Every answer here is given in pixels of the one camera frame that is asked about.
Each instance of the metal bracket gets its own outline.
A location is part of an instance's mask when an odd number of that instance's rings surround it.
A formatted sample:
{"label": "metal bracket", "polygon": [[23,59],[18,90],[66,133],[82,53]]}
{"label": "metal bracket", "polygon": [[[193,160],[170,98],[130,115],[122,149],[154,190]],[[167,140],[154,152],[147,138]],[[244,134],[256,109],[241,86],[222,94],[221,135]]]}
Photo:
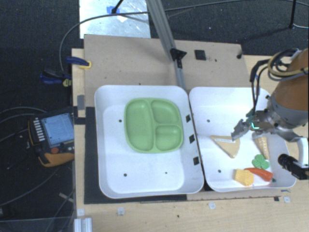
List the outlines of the metal bracket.
{"label": "metal bracket", "polygon": [[177,61],[177,67],[179,69],[183,68],[183,64],[182,64],[182,58],[187,54],[184,51],[172,48],[170,51],[170,55],[172,56],[173,61]]}

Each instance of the black cable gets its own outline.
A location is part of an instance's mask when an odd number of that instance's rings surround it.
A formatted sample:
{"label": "black cable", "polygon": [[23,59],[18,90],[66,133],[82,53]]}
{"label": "black cable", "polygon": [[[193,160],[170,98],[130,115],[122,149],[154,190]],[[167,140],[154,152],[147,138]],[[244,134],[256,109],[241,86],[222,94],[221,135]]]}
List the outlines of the black cable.
{"label": "black cable", "polygon": [[261,71],[260,71],[260,73],[259,73],[259,75],[258,75],[258,77],[257,77],[257,84],[256,84],[256,98],[255,98],[255,100],[256,100],[256,104],[257,104],[257,100],[258,100],[258,97],[259,97],[259,95],[260,95],[260,78],[261,78],[261,75],[262,75],[262,72],[264,71],[264,70],[266,70],[267,69],[267,67],[264,67]]}
{"label": "black cable", "polygon": [[[18,135],[18,132],[15,133],[15,135],[13,136],[13,140],[11,140],[11,143],[10,143],[10,146],[9,148],[12,150],[14,148],[16,148],[16,145],[13,145],[13,143],[15,144],[16,143],[16,136]],[[29,157],[30,157],[30,151],[28,149],[30,149],[30,144],[29,144],[29,140],[27,140],[27,147],[19,147],[20,150],[23,150],[25,152],[25,156],[21,159],[21,160],[18,160],[18,161],[15,161],[14,163],[10,163],[10,165],[8,165],[8,167],[6,168],[6,170],[10,170],[12,169],[13,167],[16,167],[17,165],[23,163],[24,161],[28,160]]]}
{"label": "black cable", "polygon": [[309,29],[309,27],[299,26],[299,25],[296,25],[296,24],[293,24],[293,26],[297,27],[299,29]]}
{"label": "black cable", "polygon": [[45,110],[42,110],[42,109],[36,108],[36,107],[30,107],[30,106],[17,106],[17,107],[12,107],[12,108],[5,109],[5,110],[1,111],[0,114],[3,114],[3,113],[8,112],[8,111],[16,110],[16,109],[29,109],[29,110],[36,110],[36,111],[40,111],[40,112],[46,113]]}
{"label": "black cable", "polygon": [[17,115],[13,115],[13,116],[10,116],[10,117],[5,118],[3,120],[0,120],[0,124],[2,124],[5,121],[8,121],[8,120],[10,120],[12,118],[17,118],[17,117],[22,117],[22,116],[31,116],[31,115],[35,115],[35,114],[17,114]]}
{"label": "black cable", "polygon": [[296,74],[296,75],[290,75],[288,77],[284,77],[284,78],[275,78],[271,75],[270,72],[268,72],[268,77],[275,81],[275,82],[283,82],[283,81],[289,81],[289,80],[292,80],[292,79],[295,79],[295,78],[298,78],[298,77],[301,77],[303,75],[306,75],[305,73],[299,73],[299,74]]}
{"label": "black cable", "polygon": [[283,57],[291,57],[291,56],[293,56],[293,54],[295,52],[297,52],[297,51],[298,51],[297,48],[291,48],[291,49],[287,49],[287,50],[284,50],[284,51],[280,52],[277,55],[277,57],[272,60],[271,66],[273,66],[277,62],[280,63],[281,58],[283,58]]}
{"label": "black cable", "polygon": [[[184,6],[184,7],[178,7],[178,8],[173,8],[173,9],[165,9],[165,12],[171,12],[171,11],[176,11],[176,10],[188,10],[191,8],[198,8],[198,7],[204,7],[204,6],[210,6],[210,5],[216,5],[216,4],[223,4],[223,3],[230,3],[230,2],[241,2],[241,1],[253,1],[253,0],[226,0],[226,1],[219,1],[219,2],[210,2],[210,3],[203,3],[203,4],[197,4],[197,5],[191,5],[191,6]],[[279,0],[279,1],[288,1],[288,2],[293,2],[293,0]],[[296,1],[296,3],[304,5],[309,7],[308,4],[305,4],[303,2],[298,2]],[[61,54],[62,54],[62,45],[66,39],[66,37],[79,25],[87,22],[87,21],[91,21],[91,20],[96,20],[96,19],[100,19],[100,18],[105,18],[105,17],[110,17],[110,16],[125,16],[125,15],[141,15],[141,14],[148,14],[148,11],[144,11],[144,12],[130,12],[130,13],[119,13],[119,14],[104,14],[104,15],[99,15],[99,16],[95,16],[95,17],[91,17],[88,18],[84,21],[81,21],[77,24],[75,24],[73,27],[71,27],[66,34],[63,36],[61,43],[60,43],[60,47],[59,47],[59,62],[60,62],[60,68],[62,70],[62,73],[64,73],[64,69],[63,69],[63,65],[62,65],[62,61],[61,61]]]}
{"label": "black cable", "polygon": [[66,197],[66,199],[63,201],[63,203],[61,204],[61,206],[59,207],[59,209],[56,211],[55,215],[52,217],[53,219],[51,219],[50,223],[48,224],[45,232],[48,231],[49,227],[52,225],[54,219],[58,216],[59,212],[61,211],[61,209],[63,208],[63,206],[66,204],[66,202],[69,200],[70,196],[75,192],[75,188],[73,188],[72,192]]}
{"label": "black cable", "polygon": [[11,93],[11,92],[15,92],[15,90],[12,89],[12,90],[1,92],[0,95],[4,95],[4,94],[7,94],[7,93]]}
{"label": "black cable", "polygon": [[257,80],[256,80],[257,84],[256,84],[256,88],[255,88],[256,92],[255,92],[255,98],[254,98],[254,102],[253,102],[253,113],[255,113],[257,101],[258,101],[259,95],[260,95],[260,78],[261,78],[261,74],[262,74],[262,72],[263,72],[264,70],[266,70],[266,69],[267,69],[267,67],[264,67],[264,68],[260,71],[260,73],[258,74],[258,76],[257,76]]}
{"label": "black cable", "polygon": [[10,135],[4,137],[4,138],[1,138],[1,139],[0,139],[0,143],[2,143],[4,140],[9,139],[10,137],[14,137],[15,135],[17,135],[17,134],[19,134],[19,133],[22,133],[22,132],[25,132],[25,131],[28,131],[28,129],[23,129],[23,130],[21,130],[21,131],[19,131],[19,132],[14,132],[14,133],[12,133],[12,134],[10,134]]}
{"label": "black cable", "polygon": [[282,65],[283,65],[285,68],[288,68],[288,67],[289,67],[288,64],[285,64],[285,63],[283,63],[283,62],[280,60],[280,61],[278,61],[278,62],[275,63],[276,70],[279,71],[279,72],[285,72],[286,70],[283,70],[283,69],[281,69],[281,68],[279,67],[279,66],[282,66]]}
{"label": "black cable", "polygon": [[182,13],[186,13],[186,12],[192,10],[192,9],[194,9],[194,8],[189,8],[189,9],[186,9],[186,10],[184,10],[184,11],[180,11],[180,12],[174,13],[174,14],[172,14],[172,15],[167,15],[167,19],[170,19],[170,18],[172,18],[172,17],[174,17],[174,16],[177,16],[177,15],[181,15]]}
{"label": "black cable", "polygon": [[30,191],[25,192],[24,194],[22,194],[22,195],[20,195],[20,196],[18,196],[18,197],[16,197],[16,198],[14,198],[14,199],[12,199],[12,200],[9,200],[9,201],[7,201],[7,202],[1,203],[0,206],[4,206],[4,205],[6,205],[6,204],[8,204],[8,203],[12,203],[12,202],[14,202],[14,201],[16,201],[16,200],[18,200],[18,199],[21,199],[21,198],[25,197],[26,195],[28,195],[28,194],[30,194],[30,193],[32,193],[32,192],[35,191],[36,189],[38,189],[38,188],[40,188],[41,186],[43,186],[47,181],[49,181],[49,180],[57,173],[58,170],[59,170],[59,168],[57,168],[46,180],[44,180],[42,183],[40,183],[39,185],[37,185],[35,188],[31,189]]}
{"label": "black cable", "polygon": [[258,69],[262,66],[262,65],[265,65],[269,62],[269,59],[264,59],[264,60],[260,60],[260,61],[257,61],[257,63],[254,65],[254,67],[251,69],[251,73],[250,73],[250,79],[249,81],[251,82],[251,91],[252,91],[252,100],[253,100],[253,113],[255,113],[255,107],[256,107],[256,104],[257,104],[257,96],[255,94],[255,91],[254,91],[254,81],[257,77],[257,80],[259,82],[259,75],[257,75],[257,71]]}

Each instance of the black mat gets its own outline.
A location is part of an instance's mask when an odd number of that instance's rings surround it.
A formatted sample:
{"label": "black mat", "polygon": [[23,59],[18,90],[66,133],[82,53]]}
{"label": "black mat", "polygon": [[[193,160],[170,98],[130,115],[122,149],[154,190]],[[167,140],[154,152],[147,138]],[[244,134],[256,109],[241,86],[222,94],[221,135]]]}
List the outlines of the black mat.
{"label": "black mat", "polygon": [[94,107],[86,108],[85,133],[85,174],[84,174],[84,203],[124,203],[149,201],[185,201],[186,195],[167,195],[128,199],[110,199],[100,190],[98,183],[98,149],[96,132],[96,115]]}

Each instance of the toy bread slice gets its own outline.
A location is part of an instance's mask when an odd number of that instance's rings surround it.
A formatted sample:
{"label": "toy bread slice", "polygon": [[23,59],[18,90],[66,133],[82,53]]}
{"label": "toy bread slice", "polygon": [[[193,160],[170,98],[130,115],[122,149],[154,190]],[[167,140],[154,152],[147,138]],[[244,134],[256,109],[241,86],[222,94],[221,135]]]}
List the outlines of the toy bread slice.
{"label": "toy bread slice", "polygon": [[239,138],[234,141],[230,136],[211,136],[211,138],[230,158],[235,158],[239,151]]}
{"label": "toy bread slice", "polygon": [[265,159],[269,160],[267,137],[258,137],[255,139],[255,143],[261,153],[264,155]]}
{"label": "toy bread slice", "polygon": [[251,186],[254,182],[254,175],[249,170],[236,169],[234,180],[244,186]]}

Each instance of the blue screen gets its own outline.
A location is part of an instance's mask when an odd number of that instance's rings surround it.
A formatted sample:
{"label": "blue screen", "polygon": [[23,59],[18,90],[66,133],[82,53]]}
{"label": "blue screen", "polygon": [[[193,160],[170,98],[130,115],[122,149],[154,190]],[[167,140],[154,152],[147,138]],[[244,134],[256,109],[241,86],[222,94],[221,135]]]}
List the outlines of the blue screen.
{"label": "blue screen", "polygon": [[42,119],[50,147],[74,139],[74,128],[70,114],[61,114]]}

